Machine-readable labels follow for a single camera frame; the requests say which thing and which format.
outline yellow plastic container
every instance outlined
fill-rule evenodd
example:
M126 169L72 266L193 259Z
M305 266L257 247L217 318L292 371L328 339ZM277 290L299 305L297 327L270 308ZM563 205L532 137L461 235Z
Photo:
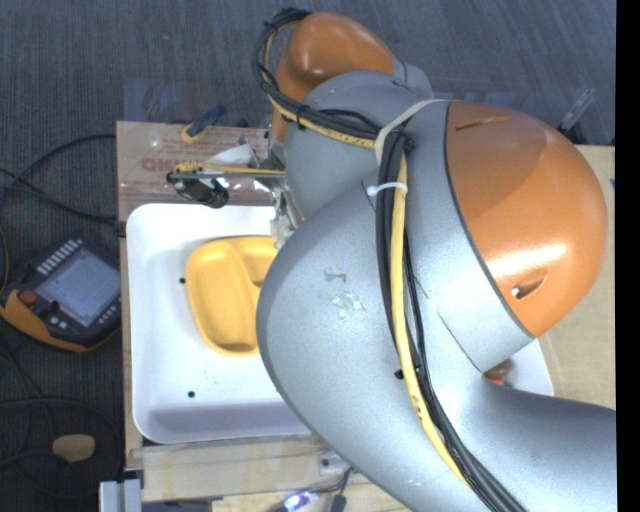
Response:
M256 308L276 257L268 236L220 238L195 249L187 261L186 285L200 334L227 356L258 353Z

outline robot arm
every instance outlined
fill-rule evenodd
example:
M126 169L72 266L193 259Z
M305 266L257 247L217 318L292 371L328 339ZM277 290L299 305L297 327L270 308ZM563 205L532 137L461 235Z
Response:
M263 50L291 23L274 76ZM255 58L301 220L257 313L290 407L412 510L615 510L615 412L483 377L602 265L602 192L575 147L519 112L432 101L339 15L281 13Z

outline white cable tie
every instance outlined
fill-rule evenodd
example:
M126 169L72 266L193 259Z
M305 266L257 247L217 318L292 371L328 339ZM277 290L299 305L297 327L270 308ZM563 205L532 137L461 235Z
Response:
M404 190L405 194L409 191L409 187L407 187L406 183L402 183L400 181L389 181L387 183L383 183L382 185L375 186L370 185L367 187L367 195L369 197L375 197L378 195L378 192L384 190L386 188L401 188Z
M389 135L389 132L399 124L404 123L407 119L414 116L416 112L422 110L427 105L431 105L432 103L436 103L439 101L445 101L445 100L429 99L429 100L419 101L418 103L414 103L402 114L400 114L393 121L391 121L387 126L385 126L380 130L380 132L378 133L378 136L376 137L376 141L373 144L373 150L376 152L376 160L378 161L378 165L380 165L380 162L382 162L382 148L384 147L384 141L387 138L387 135Z

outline button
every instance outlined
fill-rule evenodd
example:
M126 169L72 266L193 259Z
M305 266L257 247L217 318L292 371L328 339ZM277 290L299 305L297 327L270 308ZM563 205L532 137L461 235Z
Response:
M36 292L34 292L33 290L24 290L23 292L20 293L18 298L20 299L20 302L22 302L28 308L33 306L38 300L38 296L36 295Z

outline display screen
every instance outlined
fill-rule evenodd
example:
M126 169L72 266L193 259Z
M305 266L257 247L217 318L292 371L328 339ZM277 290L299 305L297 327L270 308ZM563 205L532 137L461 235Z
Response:
M95 254L80 249L35 292L84 327L102 314L120 294L120 274Z

